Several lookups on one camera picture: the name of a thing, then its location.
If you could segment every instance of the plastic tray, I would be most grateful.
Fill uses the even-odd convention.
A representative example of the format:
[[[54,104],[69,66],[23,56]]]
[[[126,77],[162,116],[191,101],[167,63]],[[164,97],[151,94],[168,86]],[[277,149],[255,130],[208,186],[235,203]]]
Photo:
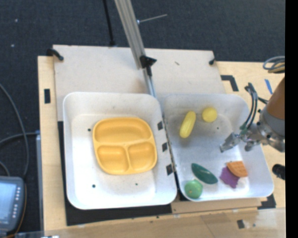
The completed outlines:
[[[109,118],[93,129],[93,142],[100,167],[112,175],[146,172],[157,162],[150,126],[136,117]]]
[[[218,117],[212,123],[201,118],[206,107],[214,107],[218,111]],[[261,146],[246,152],[245,143],[241,142],[223,153],[220,151],[220,144],[233,131],[239,132],[239,127],[249,114],[248,106],[241,97],[231,94],[175,94],[165,98],[163,108],[180,190],[187,199],[199,202],[266,197],[273,192],[273,180]],[[195,111],[196,122],[190,136],[181,138],[179,130],[190,110]],[[232,188],[219,177],[227,162],[239,160],[244,162],[248,177],[240,178],[237,187]],[[191,170],[192,163],[208,169],[219,180],[216,184],[201,182],[204,188],[197,199],[187,197],[184,190],[186,182],[197,179]]]
[[[148,94],[73,92],[64,98],[64,144],[67,197],[78,209],[110,209],[171,203],[177,194],[171,155],[163,147],[161,106]],[[102,170],[93,146],[93,128],[110,118],[135,117],[151,128],[156,165],[139,174],[111,175]]]

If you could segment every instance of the screen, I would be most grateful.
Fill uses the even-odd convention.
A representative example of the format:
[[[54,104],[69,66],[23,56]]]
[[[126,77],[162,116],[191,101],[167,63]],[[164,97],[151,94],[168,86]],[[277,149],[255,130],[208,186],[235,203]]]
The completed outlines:
[[[8,223],[11,215],[11,205],[14,202],[16,185],[0,182],[0,222]]]

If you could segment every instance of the purple cloth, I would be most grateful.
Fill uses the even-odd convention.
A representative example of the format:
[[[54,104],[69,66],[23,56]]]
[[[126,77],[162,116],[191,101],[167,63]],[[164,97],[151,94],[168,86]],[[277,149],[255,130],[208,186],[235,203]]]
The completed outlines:
[[[231,186],[232,188],[236,188],[239,177],[234,175],[227,167],[222,169],[222,173],[220,179],[225,183]]]

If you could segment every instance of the orange waffle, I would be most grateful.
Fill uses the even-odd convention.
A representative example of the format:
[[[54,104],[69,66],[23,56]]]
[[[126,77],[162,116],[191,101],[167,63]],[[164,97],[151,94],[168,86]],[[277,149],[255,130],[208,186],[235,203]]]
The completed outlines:
[[[248,176],[247,170],[242,161],[233,161],[227,163],[227,168],[237,177]]]

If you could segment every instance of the white tray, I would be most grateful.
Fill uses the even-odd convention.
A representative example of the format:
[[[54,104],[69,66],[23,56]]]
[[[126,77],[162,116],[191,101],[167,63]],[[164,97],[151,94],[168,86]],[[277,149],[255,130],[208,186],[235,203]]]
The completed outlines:
[[[63,102],[64,144],[67,196],[78,209],[109,209],[164,205],[171,203],[177,187],[174,174],[168,174],[171,164],[157,99],[147,94],[86,93],[68,94]],[[154,134],[157,164],[141,174],[109,175],[98,165],[92,142],[92,130],[101,119],[139,117]]]
[[[203,109],[209,106],[218,111],[218,118],[213,123],[206,123],[201,118]],[[165,98],[163,108],[179,186],[185,197],[185,183],[196,179],[191,170],[192,163],[208,169],[219,181],[216,184],[201,182],[204,187],[202,195],[198,199],[187,197],[191,201],[266,197],[273,192],[273,180],[261,146],[246,152],[245,143],[241,142],[230,150],[220,151],[220,144],[233,131],[239,132],[249,114],[248,106],[241,97],[231,94],[175,94]],[[197,118],[191,135],[183,139],[179,130],[189,110],[195,111]],[[237,160],[244,162],[248,177],[240,178],[237,187],[232,188],[220,179],[220,175],[226,162]]]

